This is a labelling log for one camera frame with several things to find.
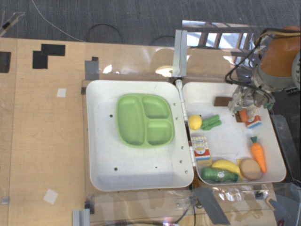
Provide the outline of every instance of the green bottle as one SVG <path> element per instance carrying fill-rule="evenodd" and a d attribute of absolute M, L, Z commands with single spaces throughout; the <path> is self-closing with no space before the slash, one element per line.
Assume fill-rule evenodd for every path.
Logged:
<path fill-rule="evenodd" d="M 236 173 L 218 168 L 203 168 L 201 177 L 203 180 L 211 180 L 214 182 L 224 182 L 227 180 L 236 182 L 238 180 L 238 175 Z"/>

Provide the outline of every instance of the orange carrot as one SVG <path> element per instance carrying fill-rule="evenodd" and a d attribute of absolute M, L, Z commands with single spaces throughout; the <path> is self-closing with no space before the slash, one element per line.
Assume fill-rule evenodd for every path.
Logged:
<path fill-rule="evenodd" d="M 239 116 L 240 116 L 240 119 L 242 122 L 244 122 L 244 123 L 248 122 L 248 115 L 246 114 L 246 109 L 243 109 L 243 110 L 239 111 L 238 113 L 239 113 Z"/>
<path fill-rule="evenodd" d="M 267 172 L 266 166 L 265 166 L 265 160 L 264 160 L 264 154 L 263 154 L 263 148 L 260 144 L 258 144 L 257 137 L 251 137 L 251 140 L 253 142 L 253 145 L 251 146 L 252 154 L 257 161 L 261 171 L 263 173 Z"/>

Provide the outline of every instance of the gray carpet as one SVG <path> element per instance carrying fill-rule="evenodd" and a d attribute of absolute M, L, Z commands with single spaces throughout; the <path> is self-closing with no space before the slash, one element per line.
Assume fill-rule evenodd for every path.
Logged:
<path fill-rule="evenodd" d="M 278 28 L 301 23 L 301 0 L 34 1 L 60 29 L 93 42 L 172 46 L 172 36 L 184 19 Z M 26 13 L 6 37 L 73 40 L 46 23 L 30 0 L 0 0 L 0 11 L 6 12 L 6 19 L 13 12 Z M 287 98 L 278 93 L 276 97 L 275 113 L 286 117 L 300 154 L 300 95 Z"/>

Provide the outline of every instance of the white cable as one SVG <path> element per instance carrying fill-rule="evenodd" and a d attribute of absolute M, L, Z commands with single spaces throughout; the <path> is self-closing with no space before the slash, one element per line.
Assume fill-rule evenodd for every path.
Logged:
<path fill-rule="evenodd" d="M 47 22 L 49 23 L 51 26 L 53 26 L 54 28 L 56 28 L 58 31 L 62 32 L 63 34 L 66 34 L 68 37 L 74 39 L 74 40 L 77 40 L 77 41 L 80 41 L 80 42 L 85 42 L 83 40 L 80 40 L 80 39 L 77 39 L 73 36 L 71 36 L 70 34 L 67 34 L 66 32 L 64 32 L 63 30 L 61 30 L 60 28 L 58 28 L 57 26 L 55 26 L 53 23 L 49 22 L 40 12 L 40 10 L 38 9 L 37 5 L 35 4 L 35 2 L 33 0 L 32 1 L 32 4 L 34 5 L 34 7 L 36 8 L 37 12 L 40 14 L 40 16 Z"/>

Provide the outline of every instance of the white tray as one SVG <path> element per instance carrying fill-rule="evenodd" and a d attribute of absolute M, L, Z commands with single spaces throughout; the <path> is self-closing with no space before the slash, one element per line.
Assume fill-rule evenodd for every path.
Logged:
<path fill-rule="evenodd" d="M 170 105 L 174 138 L 165 146 L 132 148 L 121 142 L 116 102 L 124 94 L 163 97 Z M 179 93 L 167 82 L 93 81 L 87 87 L 90 177 L 102 191 L 188 186 L 193 168 Z"/>
<path fill-rule="evenodd" d="M 236 183 L 227 181 L 223 184 L 280 182 L 285 178 L 286 169 L 268 110 L 263 109 L 263 107 L 259 108 L 262 124 L 248 129 L 244 123 L 236 122 L 234 114 L 230 113 L 227 107 L 214 107 L 215 97 L 232 97 L 236 87 L 225 83 L 200 82 L 190 82 L 184 85 L 182 92 L 188 116 L 192 114 L 202 115 L 205 120 L 210 116 L 219 114 L 222 121 L 221 126 L 210 131 L 191 130 L 190 135 L 192 137 L 206 136 L 213 161 L 226 159 L 234 163 L 236 163 L 236 159 L 252 158 L 250 137 L 257 136 L 258 143 L 264 149 L 267 173 L 258 180 L 245 180 Z M 199 177 L 201 168 L 198 165 Z M 204 182 L 210 185 L 221 184 Z"/>

